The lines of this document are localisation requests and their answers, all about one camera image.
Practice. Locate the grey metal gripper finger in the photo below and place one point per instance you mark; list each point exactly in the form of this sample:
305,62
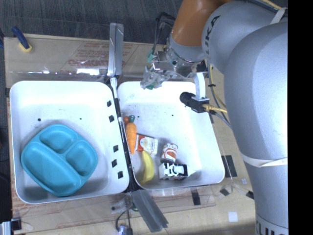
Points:
147,79
163,78

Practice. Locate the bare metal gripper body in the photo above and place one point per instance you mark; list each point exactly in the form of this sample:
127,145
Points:
168,63

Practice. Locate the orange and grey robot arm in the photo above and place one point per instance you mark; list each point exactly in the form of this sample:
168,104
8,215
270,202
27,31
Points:
254,82

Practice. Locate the white plastic tray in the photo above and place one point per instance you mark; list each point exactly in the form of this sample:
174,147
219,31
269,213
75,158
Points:
161,109
73,99

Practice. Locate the orange carrot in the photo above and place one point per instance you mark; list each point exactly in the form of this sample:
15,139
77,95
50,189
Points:
131,136

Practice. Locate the orange and white carton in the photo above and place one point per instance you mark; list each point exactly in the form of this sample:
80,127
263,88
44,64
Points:
148,144

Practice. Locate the red and white can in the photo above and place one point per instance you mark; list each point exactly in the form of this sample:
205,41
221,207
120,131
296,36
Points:
169,152

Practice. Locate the yellow banana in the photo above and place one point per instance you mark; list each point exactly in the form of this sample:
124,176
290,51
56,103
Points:
148,168

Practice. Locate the brown cardboard board, red print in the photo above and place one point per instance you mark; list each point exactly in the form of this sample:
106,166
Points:
61,50

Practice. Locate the black and white carton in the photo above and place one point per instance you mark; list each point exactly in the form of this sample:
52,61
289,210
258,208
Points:
172,171

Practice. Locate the blue divided plate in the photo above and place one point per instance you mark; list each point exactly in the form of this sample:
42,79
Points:
53,160

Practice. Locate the black cylinder on white bracket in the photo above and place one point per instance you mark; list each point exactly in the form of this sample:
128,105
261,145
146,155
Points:
193,101

